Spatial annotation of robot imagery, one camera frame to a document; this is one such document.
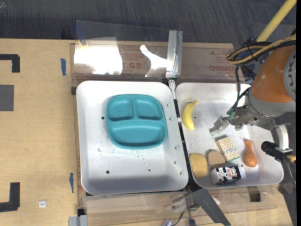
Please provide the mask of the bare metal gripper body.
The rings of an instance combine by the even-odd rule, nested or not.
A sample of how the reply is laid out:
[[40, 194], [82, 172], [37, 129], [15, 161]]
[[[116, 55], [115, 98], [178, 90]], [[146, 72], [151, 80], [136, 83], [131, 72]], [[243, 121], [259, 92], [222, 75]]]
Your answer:
[[275, 127], [275, 120], [257, 112], [251, 105], [244, 105], [240, 107], [231, 107], [227, 111], [228, 121], [237, 129], [245, 125], [258, 126], [263, 129], [273, 129]]

